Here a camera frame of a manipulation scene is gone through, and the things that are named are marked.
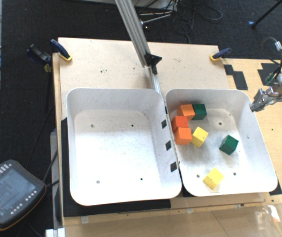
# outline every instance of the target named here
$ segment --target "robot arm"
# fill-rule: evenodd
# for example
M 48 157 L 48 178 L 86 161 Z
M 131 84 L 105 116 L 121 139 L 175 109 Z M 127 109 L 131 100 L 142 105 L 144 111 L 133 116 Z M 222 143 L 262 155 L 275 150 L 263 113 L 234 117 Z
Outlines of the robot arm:
M 268 89 L 258 90 L 254 102 L 250 104 L 250 109 L 252 112 L 258 112 L 267 105 L 273 105 L 277 102 L 282 102 L 282 75 L 278 75 Z

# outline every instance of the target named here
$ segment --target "yellow cube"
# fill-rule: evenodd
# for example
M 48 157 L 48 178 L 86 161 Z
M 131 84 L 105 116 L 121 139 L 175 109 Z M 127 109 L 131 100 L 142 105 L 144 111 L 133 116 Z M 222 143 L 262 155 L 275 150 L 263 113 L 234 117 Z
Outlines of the yellow cube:
M 222 175 L 222 173 L 216 168 L 213 168 L 204 178 L 203 182 L 213 190 L 216 186 L 218 186 L 223 178 L 224 175 Z
M 205 139 L 208 136 L 208 132 L 204 131 L 199 126 L 196 128 L 194 133 L 192 134 L 192 140 L 191 143 L 194 144 L 196 147 L 201 147 L 201 145 L 204 143 Z

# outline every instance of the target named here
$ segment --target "white plastic bin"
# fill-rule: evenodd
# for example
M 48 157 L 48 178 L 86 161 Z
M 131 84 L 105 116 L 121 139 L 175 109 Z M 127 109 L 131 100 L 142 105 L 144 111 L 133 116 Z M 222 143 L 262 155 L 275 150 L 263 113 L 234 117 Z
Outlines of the white plastic bin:
M 162 96 L 75 88 L 66 98 L 70 192 L 81 205 L 173 198 L 182 183 Z
M 190 120 L 192 132 L 201 127 L 208 132 L 204 144 L 176 145 L 179 169 L 186 190 L 194 196 L 270 192 L 278 184 L 260 127 L 250 108 L 249 97 L 234 89 L 174 89 L 166 95 L 170 120 L 183 104 L 205 104 L 207 116 Z M 239 143 L 231 155 L 219 150 L 231 135 Z M 213 190 L 204 177 L 216 167 L 223 180 Z

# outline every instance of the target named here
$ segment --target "green cube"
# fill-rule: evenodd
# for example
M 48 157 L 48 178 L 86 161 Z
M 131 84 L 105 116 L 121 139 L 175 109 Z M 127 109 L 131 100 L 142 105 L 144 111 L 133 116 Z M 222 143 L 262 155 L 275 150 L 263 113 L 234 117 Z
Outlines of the green cube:
M 206 116 L 206 109 L 204 104 L 193 104 L 192 107 L 196 115 L 192 118 L 192 120 L 202 120 Z
M 228 135 L 224 138 L 224 140 L 221 143 L 220 150 L 224 153 L 231 155 L 236 147 L 238 146 L 239 141 L 232 136 Z

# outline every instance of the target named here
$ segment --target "hole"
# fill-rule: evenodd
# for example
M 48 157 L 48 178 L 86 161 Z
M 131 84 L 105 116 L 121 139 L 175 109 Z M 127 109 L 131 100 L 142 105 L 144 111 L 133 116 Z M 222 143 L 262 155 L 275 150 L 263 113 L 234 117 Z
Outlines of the hole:
M 168 151 L 171 148 L 171 141 L 168 141 L 166 144 L 166 150 Z
M 166 121 L 166 120 L 163 120 L 163 121 L 161 122 L 161 127 L 164 129 L 166 126 L 167 126 L 167 121 Z
M 173 171 L 175 171 L 176 169 L 177 169 L 177 163 L 174 162 L 174 163 L 172 163 L 172 164 L 170 165 L 170 171 L 173 172 Z

